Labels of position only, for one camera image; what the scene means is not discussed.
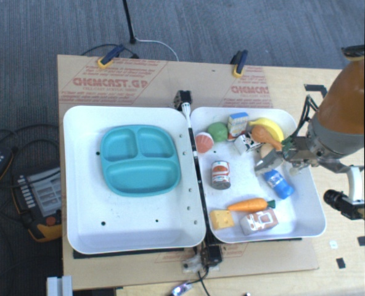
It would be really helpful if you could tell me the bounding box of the blue bottle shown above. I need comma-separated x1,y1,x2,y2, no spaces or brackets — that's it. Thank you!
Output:
263,169,295,200

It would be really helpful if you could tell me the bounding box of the green round toy fruit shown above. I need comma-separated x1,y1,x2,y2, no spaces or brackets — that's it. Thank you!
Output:
207,121,229,142

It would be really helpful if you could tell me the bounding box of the blue divided plate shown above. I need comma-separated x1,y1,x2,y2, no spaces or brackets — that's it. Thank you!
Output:
100,124,182,197

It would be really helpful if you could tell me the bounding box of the orange toy chicken drumstick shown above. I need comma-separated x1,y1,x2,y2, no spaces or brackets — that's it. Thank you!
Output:
251,125,284,151

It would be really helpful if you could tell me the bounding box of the orange and white toy shell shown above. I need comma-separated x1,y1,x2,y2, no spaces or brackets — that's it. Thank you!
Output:
195,131,215,154

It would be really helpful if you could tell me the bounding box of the black block with thin wires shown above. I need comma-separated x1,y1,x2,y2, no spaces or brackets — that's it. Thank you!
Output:
200,244,223,266
173,90,193,110

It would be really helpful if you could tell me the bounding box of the yellow banana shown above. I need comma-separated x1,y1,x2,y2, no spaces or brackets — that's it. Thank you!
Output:
248,117,285,143

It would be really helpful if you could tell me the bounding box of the white plastic tray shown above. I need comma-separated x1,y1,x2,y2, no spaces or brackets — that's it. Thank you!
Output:
62,105,207,255
190,106,327,244

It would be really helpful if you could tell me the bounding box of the brown cardboard board red print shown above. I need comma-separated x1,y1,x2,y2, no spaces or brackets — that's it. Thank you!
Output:
57,54,321,291

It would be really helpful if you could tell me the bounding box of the orange carrot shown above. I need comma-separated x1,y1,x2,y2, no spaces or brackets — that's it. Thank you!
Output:
227,197,276,213

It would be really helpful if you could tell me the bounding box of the white and blue carton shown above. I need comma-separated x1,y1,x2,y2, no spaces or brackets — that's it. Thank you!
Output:
227,112,250,141

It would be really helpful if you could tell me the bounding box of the yellow cheese wedge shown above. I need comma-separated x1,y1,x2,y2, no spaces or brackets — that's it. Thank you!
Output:
209,208,235,230

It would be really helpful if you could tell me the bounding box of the white and orange carton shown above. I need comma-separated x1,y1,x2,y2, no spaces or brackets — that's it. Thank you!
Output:
239,208,279,236

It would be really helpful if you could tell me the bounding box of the black cylinder on white bracket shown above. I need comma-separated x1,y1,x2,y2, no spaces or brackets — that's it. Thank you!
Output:
323,165,365,221

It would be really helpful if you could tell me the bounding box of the thin black and white rod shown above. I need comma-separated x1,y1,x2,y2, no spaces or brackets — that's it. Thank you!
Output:
181,102,210,244

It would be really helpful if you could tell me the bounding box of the white and black milk carton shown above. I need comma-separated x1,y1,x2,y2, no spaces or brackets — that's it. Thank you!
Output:
233,133,263,155

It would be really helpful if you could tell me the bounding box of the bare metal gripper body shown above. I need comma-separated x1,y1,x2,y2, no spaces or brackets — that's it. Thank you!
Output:
282,134,326,169

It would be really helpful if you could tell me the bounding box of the red and white can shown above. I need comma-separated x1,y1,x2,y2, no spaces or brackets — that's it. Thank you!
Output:
211,160,232,191

